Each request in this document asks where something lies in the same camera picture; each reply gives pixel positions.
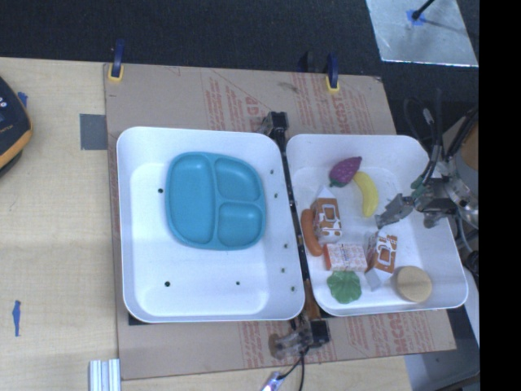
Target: black and orange object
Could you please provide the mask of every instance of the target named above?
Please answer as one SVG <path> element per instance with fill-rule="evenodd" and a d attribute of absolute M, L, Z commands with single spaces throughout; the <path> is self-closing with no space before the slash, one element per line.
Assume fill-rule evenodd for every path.
<path fill-rule="evenodd" d="M 22 100 L 0 77 L 0 177 L 18 161 L 32 136 Z"/>

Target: banana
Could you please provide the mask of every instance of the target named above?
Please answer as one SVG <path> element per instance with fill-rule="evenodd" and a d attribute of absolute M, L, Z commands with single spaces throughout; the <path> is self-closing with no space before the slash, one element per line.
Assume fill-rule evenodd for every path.
<path fill-rule="evenodd" d="M 366 173 L 358 171 L 352 177 L 353 181 L 360 188 L 363 201 L 361 210 L 365 217 L 371 217 L 378 207 L 378 190 L 374 184 L 373 179 Z"/>

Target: round wooden disc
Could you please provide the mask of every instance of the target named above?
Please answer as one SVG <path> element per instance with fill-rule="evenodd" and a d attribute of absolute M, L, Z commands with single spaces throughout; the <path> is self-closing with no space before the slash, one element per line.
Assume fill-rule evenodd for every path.
<path fill-rule="evenodd" d="M 405 299 L 419 303 L 431 295 L 431 277 L 417 266 L 404 266 L 398 271 L 396 288 Z"/>

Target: sausage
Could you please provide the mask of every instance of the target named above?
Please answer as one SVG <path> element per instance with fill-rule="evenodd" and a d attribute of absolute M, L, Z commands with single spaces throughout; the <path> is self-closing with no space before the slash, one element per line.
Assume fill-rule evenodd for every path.
<path fill-rule="evenodd" d="M 302 227 L 302 235 L 304 236 L 304 243 L 308 248 L 309 253 L 314 257 L 320 257 L 322 255 L 322 247 L 318 243 L 317 236 L 313 231 L 313 218 L 314 213 L 312 209 L 302 210 L 300 215 L 300 226 Z"/>

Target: cardboard sheet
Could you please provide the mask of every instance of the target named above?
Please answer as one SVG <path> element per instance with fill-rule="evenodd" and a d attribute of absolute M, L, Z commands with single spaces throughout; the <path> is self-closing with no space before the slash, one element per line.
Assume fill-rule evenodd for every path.
<path fill-rule="evenodd" d="M 125 65 L 121 81 L 104 66 L 107 145 L 123 380 L 288 365 L 268 347 L 289 322 L 143 324 L 129 316 L 121 287 L 116 141 L 132 126 L 257 131 L 271 111 L 286 112 L 287 138 L 300 133 L 394 134 L 377 77 L 340 76 L 328 92 L 323 74 Z M 306 361 L 377 358 L 455 348 L 444 310 L 327 319 L 331 342 Z"/>

